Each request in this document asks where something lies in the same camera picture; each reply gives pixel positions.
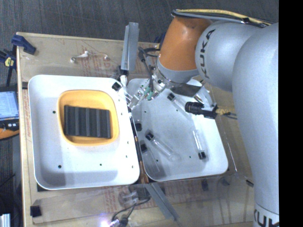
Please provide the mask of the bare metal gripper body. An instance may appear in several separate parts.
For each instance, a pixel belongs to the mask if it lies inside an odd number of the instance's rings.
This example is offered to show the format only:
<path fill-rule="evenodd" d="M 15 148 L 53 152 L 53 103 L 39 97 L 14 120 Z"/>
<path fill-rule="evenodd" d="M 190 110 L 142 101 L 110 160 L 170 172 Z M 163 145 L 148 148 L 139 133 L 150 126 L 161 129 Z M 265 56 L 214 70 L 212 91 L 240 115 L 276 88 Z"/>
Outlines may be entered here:
<path fill-rule="evenodd" d="M 155 99 L 164 89 L 170 86 L 171 81 L 163 76 L 152 75 L 151 78 L 145 79 L 139 84 L 138 97 L 139 100 L 153 100 Z"/>

